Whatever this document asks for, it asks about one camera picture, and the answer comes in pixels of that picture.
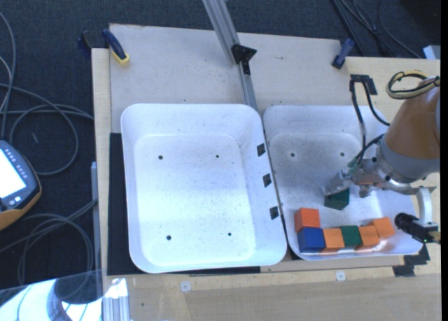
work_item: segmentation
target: white tray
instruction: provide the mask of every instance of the white tray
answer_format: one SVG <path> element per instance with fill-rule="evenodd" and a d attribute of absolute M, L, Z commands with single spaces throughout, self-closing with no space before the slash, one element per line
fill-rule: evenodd
<path fill-rule="evenodd" d="M 367 141 L 386 131 L 386 126 L 375 119 L 368 106 L 361 106 L 360 111 L 367 127 Z M 330 254 L 300 252 L 293 216 L 301 207 L 319 209 L 322 227 L 362 225 L 384 216 L 393 223 L 398 213 L 415 215 L 415 209 L 410 197 L 396 192 L 374 191 L 369 197 L 360 198 L 356 186 L 350 187 L 350 202 L 343 210 L 323 205 L 321 187 L 345 169 L 361 150 L 361 133 L 353 106 L 273 106 L 266 110 L 263 121 L 288 242 L 297 256 L 320 260 L 406 255 L 420 250 L 418 241 L 394 225 L 395 235 L 371 250 L 341 250 Z M 365 153 L 366 158 L 374 155 L 375 147 Z"/>
<path fill-rule="evenodd" d="M 134 104 L 121 132 L 137 267 L 163 273 L 281 261 L 286 237 L 255 110 Z"/>

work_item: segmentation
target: green block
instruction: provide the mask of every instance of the green block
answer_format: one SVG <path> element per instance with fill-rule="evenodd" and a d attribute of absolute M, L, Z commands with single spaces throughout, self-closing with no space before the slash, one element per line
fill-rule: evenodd
<path fill-rule="evenodd" d="M 350 188 L 347 188 L 342 192 L 326 196 L 323 205 L 340 211 L 349 205 L 349 200 Z"/>
<path fill-rule="evenodd" d="M 357 246 L 362 244 L 361 235 L 357 225 L 344 225 L 341 228 L 345 246 Z"/>

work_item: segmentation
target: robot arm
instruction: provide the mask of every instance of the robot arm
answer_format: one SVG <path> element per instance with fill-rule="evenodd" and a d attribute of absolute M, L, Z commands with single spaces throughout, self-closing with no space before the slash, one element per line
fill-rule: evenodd
<path fill-rule="evenodd" d="M 417 88 L 393 90 L 396 81 L 408 76 L 422 79 Z M 339 171 L 323 188 L 323 194 L 331 196 L 353 184 L 359 186 L 360 197 L 367 197 L 373 189 L 415 194 L 420 205 L 420 220 L 398 215 L 395 223 L 410 234 L 415 234 L 410 232 L 415 223 L 418 229 L 428 227 L 427 231 L 434 231 L 435 225 L 428 219 L 432 215 L 432 209 L 428 212 L 431 197 L 422 187 L 412 187 L 411 183 L 440 172 L 440 78 L 428 77 L 420 71 L 400 72 L 389 81 L 386 91 L 390 97 L 404 102 L 388 131 L 364 147 L 365 150 L 376 145 L 375 157 L 359 159 L 361 151 L 347 170 Z M 413 237 L 422 242 L 434 241 L 429 236 Z"/>

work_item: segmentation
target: black hole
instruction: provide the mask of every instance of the black hole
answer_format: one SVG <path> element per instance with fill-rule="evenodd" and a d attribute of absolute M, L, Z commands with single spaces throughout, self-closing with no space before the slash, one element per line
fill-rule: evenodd
<path fill-rule="evenodd" d="M 279 216 L 279 209 L 276 206 L 273 206 L 269 209 L 269 212 L 271 213 L 271 219 L 275 219 Z"/>
<path fill-rule="evenodd" d="M 261 156 L 265 152 L 266 152 L 266 148 L 265 148 L 265 144 L 264 143 L 261 143 L 260 145 L 257 145 L 258 156 Z"/>
<path fill-rule="evenodd" d="M 266 174 L 263 176 L 263 183 L 265 184 L 265 187 L 267 187 L 269 184 L 271 184 L 271 175 Z"/>

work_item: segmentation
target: blue block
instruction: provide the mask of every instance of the blue block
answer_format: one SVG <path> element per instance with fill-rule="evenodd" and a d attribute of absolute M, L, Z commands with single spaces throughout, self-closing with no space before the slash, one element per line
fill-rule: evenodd
<path fill-rule="evenodd" d="M 305 227 L 297 234 L 300 252 L 319 252 L 325 247 L 322 228 Z"/>

